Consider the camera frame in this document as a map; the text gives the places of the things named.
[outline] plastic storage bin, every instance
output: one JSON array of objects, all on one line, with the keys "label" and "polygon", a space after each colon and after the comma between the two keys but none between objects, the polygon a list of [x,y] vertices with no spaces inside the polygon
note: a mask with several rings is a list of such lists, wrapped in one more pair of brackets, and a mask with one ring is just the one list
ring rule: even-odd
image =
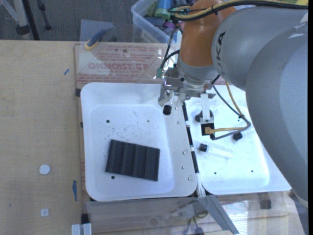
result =
[{"label": "plastic storage bin", "polygon": [[139,35],[146,42],[168,43],[169,35],[162,31],[161,28],[155,27],[144,18],[149,8],[151,8],[154,3],[157,3],[157,0],[139,0],[131,7],[134,31],[136,31],[137,36]]}]

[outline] black cable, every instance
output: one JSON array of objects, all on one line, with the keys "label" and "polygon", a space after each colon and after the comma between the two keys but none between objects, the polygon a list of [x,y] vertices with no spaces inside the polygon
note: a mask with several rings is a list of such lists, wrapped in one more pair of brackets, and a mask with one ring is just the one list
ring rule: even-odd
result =
[{"label": "black cable", "polygon": [[193,219],[194,219],[194,222],[195,222],[196,227],[198,227],[198,224],[197,224],[197,221],[196,221],[195,216],[193,216]]},{"label": "black cable", "polygon": [[161,64],[161,66],[160,66],[160,69],[163,69],[163,67],[164,67],[164,65],[165,65],[165,63],[166,63],[166,61],[169,60],[172,56],[178,54],[179,51],[180,51],[180,49],[175,50],[174,52],[172,52],[171,54],[169,54],[167,57],[165,57],[165,58],[163,59],[163,62],[162,62],[162,64]]},{"label": "black cable", "polygon": [[246,129],[248,129],[250,126],[251,126],[251,123],[248,121],[248,119],[245,117],[245,115],[241,115],[240,113],[238,113],[235,109],[233,109],[228,103],[227,101],[222,97],[222,95],[218,92],[218,90],[216,89],[215,86],[213,86],[213,89],[215,90],[216,94],[220,97],[220,99],[235,113],[239,116],[239,118],[242,118],[245,122],[246,122],[246,127],[244,128],[241,128],[240,130],[238,131],[233,131],[233,132],[229,132],[227,134],[224,134],[224,135],[221,135],[221,136],[218,136],[218,137],[213,137],[211,138],[212,140],[218,140],[218,139],[222,139],[222,138],[225,138],[225,137],[228,137],[230,135],[234,135],[234,134],[237,134],[237,133],[240,133],[242,131],[245,131]]},{"label": "black cable", "polygon": [[167,57],[168,52],[169,52],[169,50],[170,50],[170,48],[171,48],[172,39],[173,39],[173,36],[174,36],[174,34],[176,33],[177,29],[178,29],[178,28],[175,28],[175,29],[172,30],[172,32],[171,32],[171,36],[170,36],[170,39],[169,39],[168,44],[167,44],[167,49],[166,49],[166,52],[165,52],[165,54],[164,54],[164,59],[163,59],[163,61],[162,61],[162,63],[161,63],[161,66],[160,66],[161,68],[163,68],[164,65],[165,65],[165,62],[166,62],[165,58]]},{"label": "black cable", "polygon": [[231,105],[222,97],[222,95],[218,92],[215,86],[213,86],[213,89],[215,90],[216,94],[220,97],[220,99],[238,116],[241,116]]},{"label": "black cable", "polygon": [[220,78],[221,75],[217,75],[216,78],[214,78],[211,82],[211,84],[215,84],[216,80],[218,80]]},{"label": "black cable", "polygon": [[186,227],[186,229],[183,231],[183,235],[187,235],[187,234],[188,234],[188,230],[189,230],[189,228],[190,228],[190,224],[191,224],[191,218],[188,219],[187,227]]},{"label": "black cable", "polygon": [[[218,8],[214,8],[212,6],[212,10],[208,11],[207,13],[204,13],[202,15],[196,16],[194,18],[179,18],[180,21],[193,21],[197,20],[203,17],[206,17],[211,14],[216,14],[218,11],[233,7],[233,6],[239,6],[239,5],[256,5],[256,6],[265,6],[265,7],[274,7],[274,8],[281,8],[281,9],[309,9],[308,5],[299,5],[299,4],[293,4],[293,3],[282,3],[282,2],[271,2],[268,0],[236,0],[234,2],[226,3]],[[176,11],[174,8],[169,9],[168,11],[170,13],[181,13],[185,14],[186,11]]]},{"label": "black cable", "polygon": [[186,13],[189,13],[189,12],[206,10],[204,8],[204,9],[195,9],[195,10],[185,9],[184,11],[176,11],[177,8],[182,7],[182,6],[190,6],[191,7],[192,4],[179,4],[179,5],[176,5],[176,6],[173,6],[173,7],[169,8],[169,9],[167,9],[167,11],[170,12],[170,13],[186,14]]}]

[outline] wooden table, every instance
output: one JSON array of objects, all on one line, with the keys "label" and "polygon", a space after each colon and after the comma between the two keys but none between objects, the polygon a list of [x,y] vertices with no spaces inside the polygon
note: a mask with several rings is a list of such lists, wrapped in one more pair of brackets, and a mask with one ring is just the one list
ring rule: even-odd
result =
[{"label": "wooden table", "polygon": [[[75,95],[76,44],[0,40],[1,235],[69,235],[72,224],[79,224],[86,212]],[[45,164],[50,167],[47,175],[39,172]],[[248,233],[303,234],[288,193],[270,196],[279,204],[272,213],[285,214],[253,213],[262,218],[247,219]],[[259,208],[256,195],[220,199],[235,203],[228,206],[231,211],[238,206],[237,199],[256,206],[254,212]],[[45,209],[48,216],[41,215]]]}]

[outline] black ridged block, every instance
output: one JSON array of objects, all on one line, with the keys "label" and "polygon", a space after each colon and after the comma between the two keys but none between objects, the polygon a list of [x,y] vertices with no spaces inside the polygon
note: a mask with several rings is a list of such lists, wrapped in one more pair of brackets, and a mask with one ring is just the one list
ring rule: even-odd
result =
[{"label": "black ridged block", "polygon": [[158,180],[160,149],[111,140],[106,172]]}]

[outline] small black object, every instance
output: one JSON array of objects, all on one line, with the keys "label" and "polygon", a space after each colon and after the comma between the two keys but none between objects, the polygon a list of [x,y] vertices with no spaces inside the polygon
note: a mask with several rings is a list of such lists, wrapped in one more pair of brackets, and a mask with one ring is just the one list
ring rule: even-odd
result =
[{"label": "small black object", "polygon": [[81,224],[88,224],[89,223],[89,217],[87,213],[83,213],[81,215]]},{"label": "small black object", "polygon": [[201,143],[199,146],[199,151],[207,151],[207,144]]},{"label": "small black object", "polygon": [[117,36],[115,35],[111,36],[108,42],[117,42]]},{"label": "small black object", "polygon": [[213,8],[213,5],[211,7],[211,10],[214,12],[215,15],[218,15],[219,13],[215,10],[215,8]]},{"label": "small black object", "polygon": [[170,115],[172,112],[172,106],[170,105],[165,105],[163,108],[163,114],[164,115]]},{"label": "small black object", "polygon": [[202,136],[211,135],[211,134],[208,134],[208,133],[206,132],[207,127],[210,127],[212,130],[215,129],[214,123],[203,123],[203,124],[201,124],[201,133],[202,133]]},{"label": "small black object", "polygon": [[16,29],[16,33],[22,36],[30,32],[30,27],[28,24],[24,26],[20,26],[19,24],[17,24],[15,29]]},{"label": "small black object", "polygon": [[272,203],[270,199],[260,200],[260,209],[262,210],[270,210],[272,207]]},{"label": "small black object", "polygon": [[76,90],[75,90],[75,95],[76,95],[76,96],[80,96],[80,91],[81,91],[81,90],[82,90],[82,89],[76,89]]},{"label": "small black object", "polygon": [[238,141],[239,139],[241,139],[243,137],[243,135],[241,134],[241,132],[235,133],[233,135],[233,139]]},{"label": "small black object", "polygon": [[204,235],[203,229],[201,227],[197,227],[195,229],[195,235]]},{"label": "small black object", "polygon": [[111,140],[106,172],[158,180],[160,149]]},{"label": "small black object", "polygon": [[[200,118],[202,118],[202,117],[203,117],[203,114],[202,114],[202,111],[201,111],[198,115],[195,116],[195,121],[200,123]],[[211,110],[210,110],[210,117],[213,117],[213,113],[212,113]]]}]

